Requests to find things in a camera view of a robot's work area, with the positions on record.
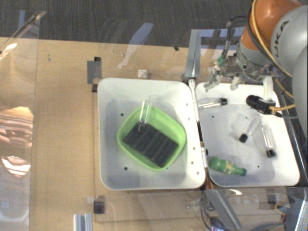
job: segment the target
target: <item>black cap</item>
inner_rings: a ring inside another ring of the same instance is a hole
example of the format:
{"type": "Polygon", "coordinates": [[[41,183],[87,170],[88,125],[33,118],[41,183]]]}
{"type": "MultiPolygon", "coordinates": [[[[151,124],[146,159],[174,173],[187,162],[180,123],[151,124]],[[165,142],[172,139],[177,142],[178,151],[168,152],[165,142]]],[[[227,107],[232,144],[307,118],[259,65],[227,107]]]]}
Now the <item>black cap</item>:
{"type": "Polygon", "coordinates": [[[272,149],[266,151],[266,156],[268,156],[268,158],[274,157],[275,155],[276,153],[272,149]]]}
{"type": "Polygon", "coordinates": [[[242,134],[239,138],[239,141],[242,143],[245,143],[247,139],[248,139],[248,136],[246,134],[242,134]]]}
{"type": "Polygon", "coordinates": [[[221,105],[227,105],[228,104],[228,100],[226,98],[220,98],[220,103],[221,105]]]}

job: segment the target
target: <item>green bowl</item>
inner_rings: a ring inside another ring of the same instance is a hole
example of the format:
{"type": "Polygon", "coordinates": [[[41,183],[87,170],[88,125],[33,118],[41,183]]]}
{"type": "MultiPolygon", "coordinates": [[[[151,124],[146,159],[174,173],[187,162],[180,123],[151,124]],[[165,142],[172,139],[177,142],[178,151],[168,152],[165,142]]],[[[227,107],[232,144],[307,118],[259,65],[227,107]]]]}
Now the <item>green bowl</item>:
{"type": "Polygon", "coordinates": [[[148,123],[178,144],[166,165],[160,167],[123,141],[134,125],[139,121],[140,111],[141,108],[136,109],[122,124],[117,132],[117,142],[125,152],[147,168],[156,171],[166,169],[178,157],[186,144],[187,137],[185,129],[165,112],[154,106],[151,107],[148,123]]]}

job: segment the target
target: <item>bottle cap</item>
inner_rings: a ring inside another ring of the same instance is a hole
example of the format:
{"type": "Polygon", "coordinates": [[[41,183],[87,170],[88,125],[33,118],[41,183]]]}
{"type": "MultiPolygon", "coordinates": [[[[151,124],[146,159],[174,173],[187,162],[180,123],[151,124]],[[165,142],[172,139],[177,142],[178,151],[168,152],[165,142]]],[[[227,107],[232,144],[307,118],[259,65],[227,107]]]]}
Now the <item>bottle cap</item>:
{"type": "Polygon", "coordinates": [[[241,176],[245,176],[246,175],[246,173],[247,173],[247,170],[245,169],[245,168],[242,168],[242,172],[241,172],[241,176]]]}
{"type": "Polygon", "coordinates": [[[226,98],[220,98],[219,100],[220,100],[221,106],[228,104],[228,100],[226,98]]]}
{"type": "Polygon", "coordinates": [[[274,152],[273,149],[266,151],[266,156],[268,156],[268,158],[274,157],[275,155],[276,155],[276,153],[274,152]]]}
{"type": "Polygon", "coordinates": [[[239,138],[239,141],[242,143],[245,143],[247,139],[248,139],[248,136],[246,134],[242,134],[239,138]]]}

